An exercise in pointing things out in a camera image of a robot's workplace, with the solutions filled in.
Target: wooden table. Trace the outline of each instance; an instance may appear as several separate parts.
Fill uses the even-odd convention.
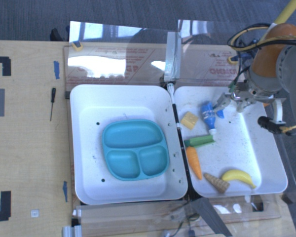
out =
[[[62,235],[64,226],[71,225],[65,46],[67,42],[0,40],[0,56],[11,59],[11,76],[2,76],[0,64],[0,89],[5,94],[4,116],[0,117],[0,193],[11,191],[11,216],[0,221],[0,236],[56,237]],[[54,61],[59,62],[59,79],[55,77]],[[57,91],[50,121],[53,87]],[[64,182],[67,193],[63,190]],[[227,227],[234,236],[296,236],[287,205],[279,195],[276,200],[280,218],[231,223]],[[211,234],[206,227],[195,232]]]

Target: banana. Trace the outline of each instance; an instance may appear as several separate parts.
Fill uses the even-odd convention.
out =
[[[239,170],[239,169],[228,170],[227,172],[225,172],[222,175],[222,180],[226,181],[226,182],[231,181],[231,180],[239,180],[239,181],[242,181],[246,184],[251,185],[251,187],[253,189],[256,187],[254,185],[254,183],[252,182],[251,176],[247,172]]]

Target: carrot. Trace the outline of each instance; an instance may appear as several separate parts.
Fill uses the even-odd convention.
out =
[[[197,155],[197,151],[194,147],[187,147],[186,148],[186,156],[189,166],[193,169],[195,175],[198,177],[198,179],[202,180],[202,170],[201,165],[199,164],[199,159]]]

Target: dark floor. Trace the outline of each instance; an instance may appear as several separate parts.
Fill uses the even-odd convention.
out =
[[[0,0],[0,40],[45,40],[57,28],[64,40],[70,21],[176,30],[179,19],[272,23],[290,0]],[[287,21],[296,25],[296,11]],[[281,91],[282,97],[289,95]],[[289,101],[284,119],[290,122]],[[296,136],[277,137],[289,175],[287,190],[296,222]]]

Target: blue plate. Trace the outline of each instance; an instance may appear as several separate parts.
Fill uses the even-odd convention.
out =
[[[169,152],[161,128],[150,120],[130,119],[109,124],[102,134],[109,171],[120,180],[141,180],[164,173]]]

